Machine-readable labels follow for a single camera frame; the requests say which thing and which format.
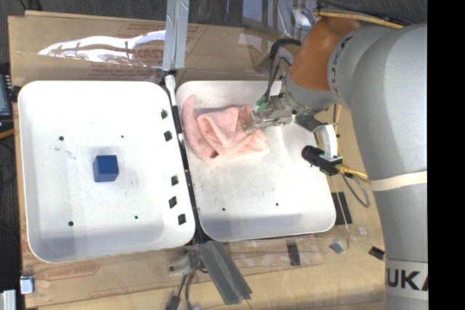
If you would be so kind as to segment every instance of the cardboard box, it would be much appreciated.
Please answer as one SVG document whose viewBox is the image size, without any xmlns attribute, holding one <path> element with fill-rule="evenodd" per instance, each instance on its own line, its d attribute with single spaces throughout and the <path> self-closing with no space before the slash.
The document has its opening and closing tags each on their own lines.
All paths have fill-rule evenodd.
<svg viewBox="0 0 465 310">
<path fill-rule="evenodd" d="M 142 60 L 137 66 L 122 62 L 108 67 L 110 64 L 106 62 L 50 57 L 38 53 L 53 44 L 89 36 L 130 38 L 161 30 L 163 22 L 45 12 L 26 12 L 26 16 L 9 17 L 8 21 L 11 73 L 15 86 L 21 87 L 41 79 L 152 80 L 154 69 L 149 66 L 161 65 L 162 54 L 157 43 L 144 46 L 142 52 L 136 53 Z M 267 73 L 257 71 L 254 61 L 266 59 L 268 48 L 262 46 L 268 47 L 269 36 L 256 37 L 262 37 L 262 40 L 256 42 L 258 39 L 253 39 L 251 43 L 243 28 L 190 25 L 186 69 L 178 72 L 178 85 L 191 80 L 267 79 Z M 28 246 L 25 225 L 18 112 L 17 105 L 13 106 L 23 274 L 33 275 L 36 279 L 35 291 L 25 296 L 26 308 L 50 306 L 55 309 L 51 306 L 55 305 L 56 309 L 64 309 L 64 304 L 69 303 L 70 309 L 82 309 L 80 306 L 93 308 L 94 304 L 98 309 L 102 304 L 113 306 L 115 303 L 127 303 L 128 307 L 121 308 L 146 309 L 148 303 L 150 307 L 154 304 L 150 302 L 151 296 L 158 295 L 161 299 L 157 305 L 164 308 L 181 281 L 179 275 L 173 276 L 169 271 L 169 263 L 183 257 L 186 250 L 192 248 L 63 264 L 48 264 L 33 255 Z M 342 152 L 352 160 L 349 162 L 352 167 L 362 170 L 349 114 L 342 116 L 341 123 L 346 124 L 339 131 Z M 330 188 L 332 192 L 341 192 L 344 184 L 339 179 L 332 179 Z M 300 265 L 293 263 L 289 254 L 289 239 L 286 238 L 228 245 L 233 259 L 254 292 L 254 308 L 268 309 L 273 301 L 278 301 L 277 305 L 281 308 L 382 301 L 384 263 L 368 255 L 372 245 L 381 249 L 384 247 L 376 207 L 366 210 L 357 206 L 353 199 L 347 202 L 356 221 L 354 224 L 335 227 L 324 234 L 291 238 L 291 242 L 295 240 L 300 253 Z M 335 256 L 328 248 L 335 239 L 343 243 L 349 255 Z M 193 287 L 197 290 L 193 289 L 193 300 L 196 303 L 221 306 L 221 298 L 208 276 L 198 275 L 195 283 Z M 243 303 L 238 308 L 248 308 L 248 304 L 246 307 Z"/>
</svg>

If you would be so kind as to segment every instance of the blue block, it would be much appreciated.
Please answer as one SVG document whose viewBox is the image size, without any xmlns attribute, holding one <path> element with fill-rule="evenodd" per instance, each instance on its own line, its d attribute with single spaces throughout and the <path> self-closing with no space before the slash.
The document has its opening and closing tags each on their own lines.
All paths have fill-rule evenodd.
<svg viewBox="0 0 465 310">
<path fill-rule="evenodd" d="M 98 155 L 92 166 L 94 168 L 95 182 L 115 181 L 119 175 L 116 155 Z"/>
</svg>

